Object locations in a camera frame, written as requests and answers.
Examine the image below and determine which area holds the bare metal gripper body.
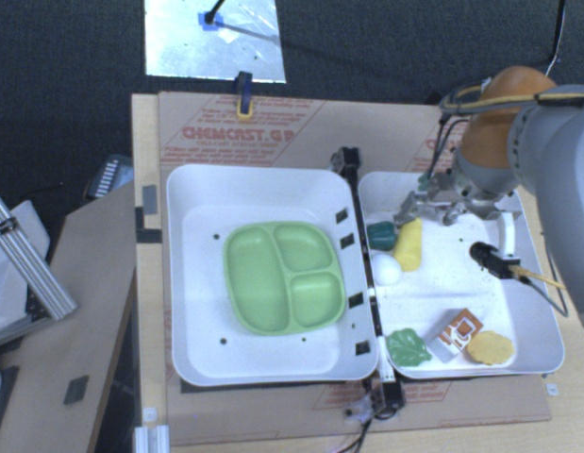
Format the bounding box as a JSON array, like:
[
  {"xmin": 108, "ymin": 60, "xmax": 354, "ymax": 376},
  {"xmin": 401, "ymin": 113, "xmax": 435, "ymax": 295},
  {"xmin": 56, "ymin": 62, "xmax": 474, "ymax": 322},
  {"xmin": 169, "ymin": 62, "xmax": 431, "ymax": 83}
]
[{"xmin": 424, "ymin": 180, "xmax": 506, "ymax": 222}]

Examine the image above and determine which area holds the yellow toy corn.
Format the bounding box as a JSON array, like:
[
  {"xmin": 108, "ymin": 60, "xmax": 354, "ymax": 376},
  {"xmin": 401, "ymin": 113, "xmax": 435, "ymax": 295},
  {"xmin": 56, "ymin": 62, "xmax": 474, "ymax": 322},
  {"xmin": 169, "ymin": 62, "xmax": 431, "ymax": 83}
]
[{"xmin": 392, "ymin": 217, "xmax": 425, "ymax": 274}]

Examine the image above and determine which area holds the white toy egg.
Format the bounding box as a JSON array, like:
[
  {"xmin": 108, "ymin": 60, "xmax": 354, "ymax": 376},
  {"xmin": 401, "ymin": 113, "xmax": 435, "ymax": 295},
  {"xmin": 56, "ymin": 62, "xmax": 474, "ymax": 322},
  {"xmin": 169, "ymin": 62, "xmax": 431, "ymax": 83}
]
[{"xmin": 370, "ymin": 251, "xmax": 403, "ymax": 287}]

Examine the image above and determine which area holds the white plastic tray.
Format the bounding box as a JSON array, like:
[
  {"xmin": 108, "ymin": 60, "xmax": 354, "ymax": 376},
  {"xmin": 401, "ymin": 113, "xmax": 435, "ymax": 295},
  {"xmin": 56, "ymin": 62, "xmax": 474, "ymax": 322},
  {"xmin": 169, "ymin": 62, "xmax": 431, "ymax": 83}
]
[
  {"xmin": 357, "ymin": 171, "xmax": 567, "ymax": 379},
  {"xmin": 165, "ymin": 163, "xmax": 380, "ymax": 388}
]

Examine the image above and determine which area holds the thin black and white rod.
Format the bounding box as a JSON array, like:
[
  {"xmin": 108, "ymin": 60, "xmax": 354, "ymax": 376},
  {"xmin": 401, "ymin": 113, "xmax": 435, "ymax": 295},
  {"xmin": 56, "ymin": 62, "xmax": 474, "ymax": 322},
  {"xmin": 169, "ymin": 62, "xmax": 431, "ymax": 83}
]
[{"xmin": 346, "ymin": 166, "xmax": 390, "ymax": 382}]

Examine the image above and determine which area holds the orange and white carton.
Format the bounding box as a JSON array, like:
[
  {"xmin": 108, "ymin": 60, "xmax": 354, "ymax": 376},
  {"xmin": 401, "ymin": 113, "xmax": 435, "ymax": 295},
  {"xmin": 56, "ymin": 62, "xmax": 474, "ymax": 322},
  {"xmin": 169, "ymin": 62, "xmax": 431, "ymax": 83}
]
[{"xmin": 425, "ymin": 308, "xmax": 486, "ymax": 364}]

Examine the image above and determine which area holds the brown cardboard board red print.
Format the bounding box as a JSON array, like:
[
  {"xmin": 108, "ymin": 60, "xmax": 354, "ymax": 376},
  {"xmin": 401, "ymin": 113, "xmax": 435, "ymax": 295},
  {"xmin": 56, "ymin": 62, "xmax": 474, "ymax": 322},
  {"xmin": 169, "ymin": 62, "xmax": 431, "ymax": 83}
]
[{"xmin": 157, "ymin": 91, "xmax": 553, "ymax": 446}]

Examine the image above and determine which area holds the green toy lettuce leaf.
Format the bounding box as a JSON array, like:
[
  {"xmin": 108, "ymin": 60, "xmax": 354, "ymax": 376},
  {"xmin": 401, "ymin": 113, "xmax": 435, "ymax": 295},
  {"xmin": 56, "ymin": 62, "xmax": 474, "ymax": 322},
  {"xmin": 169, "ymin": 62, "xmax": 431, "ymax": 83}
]
[{"xmin": 385, "ymin": 327, "xmax": 434, "ymax": 368}]

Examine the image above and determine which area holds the yellow round biscuit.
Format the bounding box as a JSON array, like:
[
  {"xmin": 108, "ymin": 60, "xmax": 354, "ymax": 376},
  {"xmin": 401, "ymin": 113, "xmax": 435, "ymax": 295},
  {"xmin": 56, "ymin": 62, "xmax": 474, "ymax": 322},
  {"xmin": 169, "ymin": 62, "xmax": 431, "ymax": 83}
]
[{"xmin": 465, "ymin": 329, "xmax": 516, "ymax": 367}]

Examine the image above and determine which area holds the green divided plate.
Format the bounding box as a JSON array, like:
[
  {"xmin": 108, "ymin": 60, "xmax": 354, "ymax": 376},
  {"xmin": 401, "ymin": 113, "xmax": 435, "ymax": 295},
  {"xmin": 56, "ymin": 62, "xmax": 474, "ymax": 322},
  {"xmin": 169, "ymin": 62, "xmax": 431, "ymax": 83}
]
[{"xmin": 222, "ymin": 220, "xmax": 347, "ymax": 336}]

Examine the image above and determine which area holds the black cylinder on white bracket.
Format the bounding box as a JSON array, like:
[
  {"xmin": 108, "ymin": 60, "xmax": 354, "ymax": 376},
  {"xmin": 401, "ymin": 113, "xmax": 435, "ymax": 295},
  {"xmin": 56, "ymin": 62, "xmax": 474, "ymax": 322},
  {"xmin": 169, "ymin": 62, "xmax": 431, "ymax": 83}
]
[{"xmin": 468, "ymin": 210, "xmax": 523, "ymax": 281}]

